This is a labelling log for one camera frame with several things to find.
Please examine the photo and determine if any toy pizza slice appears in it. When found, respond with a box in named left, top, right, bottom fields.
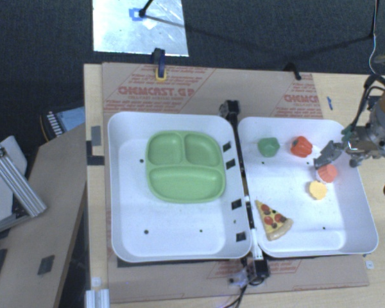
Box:
left=254, top=199, right=294, bottom=242

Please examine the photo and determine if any brown cardboard board red print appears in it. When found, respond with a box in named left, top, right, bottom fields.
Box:
left=101, top=62, right=371, bottom=304

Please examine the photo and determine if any green divided plate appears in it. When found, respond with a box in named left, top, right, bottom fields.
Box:
left=144, top=130, right=227, bottom=205

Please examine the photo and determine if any green toy pepper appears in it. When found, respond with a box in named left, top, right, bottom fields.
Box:
left=257, top=137, right=281, bottom=158

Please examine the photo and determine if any orange toy pepper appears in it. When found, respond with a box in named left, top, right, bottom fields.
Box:
left=290, top=135, right=314, bottom=158

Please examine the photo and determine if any orange toy cupcake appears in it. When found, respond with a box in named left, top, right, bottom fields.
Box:
left=317, top=163, right=339, bottom=184

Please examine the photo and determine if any yellow toy cupcake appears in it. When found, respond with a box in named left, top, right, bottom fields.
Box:
left=308, top=180, right=329, bottom=201

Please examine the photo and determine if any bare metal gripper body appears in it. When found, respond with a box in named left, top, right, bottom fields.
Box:
left=341, top=124, right=385, bottom=160

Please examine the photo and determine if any thin black and white rod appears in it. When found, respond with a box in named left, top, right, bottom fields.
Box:
left=229, top=113, right=263, bottom=260

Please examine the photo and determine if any white plastic tray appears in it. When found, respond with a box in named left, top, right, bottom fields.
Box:
left=237, top=116, right=380, bottom=259
left=107, top=110, right=253, bottom=264

